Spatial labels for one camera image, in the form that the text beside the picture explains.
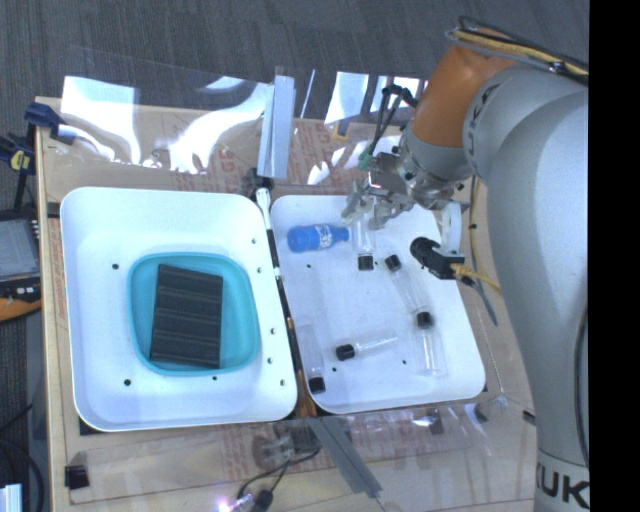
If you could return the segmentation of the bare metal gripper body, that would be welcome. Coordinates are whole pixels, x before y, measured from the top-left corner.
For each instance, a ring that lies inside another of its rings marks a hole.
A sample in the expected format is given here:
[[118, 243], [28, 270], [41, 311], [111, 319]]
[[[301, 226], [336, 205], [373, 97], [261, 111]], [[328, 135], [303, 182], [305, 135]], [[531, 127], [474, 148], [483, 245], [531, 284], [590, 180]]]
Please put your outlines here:
[[368, 192], [392, 211], [415, 205], [441, 210], [471, 175], [462, 151], [380, 152], [370, 159], [367, 171]]

